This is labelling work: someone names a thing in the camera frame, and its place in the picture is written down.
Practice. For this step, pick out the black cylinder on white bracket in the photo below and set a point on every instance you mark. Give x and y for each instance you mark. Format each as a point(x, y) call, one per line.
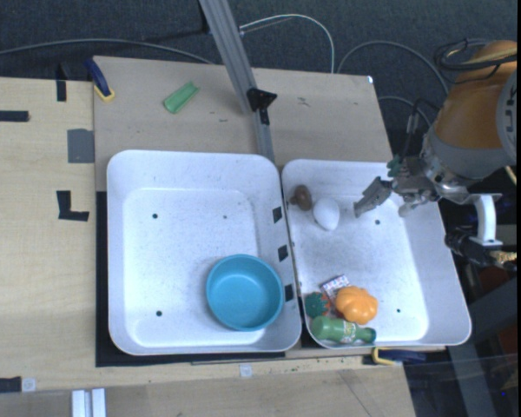
point(486, 220)

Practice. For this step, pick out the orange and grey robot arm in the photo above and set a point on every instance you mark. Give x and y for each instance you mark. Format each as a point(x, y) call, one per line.
point(471, 120)

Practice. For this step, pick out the orange toy pumpkin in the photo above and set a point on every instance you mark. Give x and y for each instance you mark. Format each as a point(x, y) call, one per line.
point(357, 305)

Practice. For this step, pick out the white plastic tray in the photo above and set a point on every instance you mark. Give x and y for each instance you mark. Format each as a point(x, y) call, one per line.
point(178, 250)
point(373, 263)

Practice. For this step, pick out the white egg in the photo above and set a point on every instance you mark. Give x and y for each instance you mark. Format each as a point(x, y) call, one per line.
point(327, 214)

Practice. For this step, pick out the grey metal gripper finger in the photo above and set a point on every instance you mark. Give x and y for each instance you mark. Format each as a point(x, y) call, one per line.
point(409, 208)
point(372, 196)

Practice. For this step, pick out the blue bowl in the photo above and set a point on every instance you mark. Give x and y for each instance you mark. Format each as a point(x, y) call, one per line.
point(243, 293)

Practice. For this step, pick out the green plastic bottle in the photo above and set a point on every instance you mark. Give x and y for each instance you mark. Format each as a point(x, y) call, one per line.
point(338, 330)

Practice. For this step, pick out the green curved piece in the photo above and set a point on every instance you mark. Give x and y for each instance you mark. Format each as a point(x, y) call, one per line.
point(180, 97)

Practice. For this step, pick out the pale wood board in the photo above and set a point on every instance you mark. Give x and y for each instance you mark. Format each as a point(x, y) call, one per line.
point(321, 115)

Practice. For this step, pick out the colourful printed packet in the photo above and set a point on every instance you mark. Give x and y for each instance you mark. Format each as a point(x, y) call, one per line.
point(335, 284)

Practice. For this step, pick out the orange fruit with green top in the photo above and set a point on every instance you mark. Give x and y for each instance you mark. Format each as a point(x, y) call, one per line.
point(316, 305)

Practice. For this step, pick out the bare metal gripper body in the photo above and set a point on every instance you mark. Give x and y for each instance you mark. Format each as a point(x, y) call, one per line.
point(417, 183)

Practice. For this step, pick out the brown toy mushroom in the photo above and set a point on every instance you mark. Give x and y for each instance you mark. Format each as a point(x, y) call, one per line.
point(303, 197)

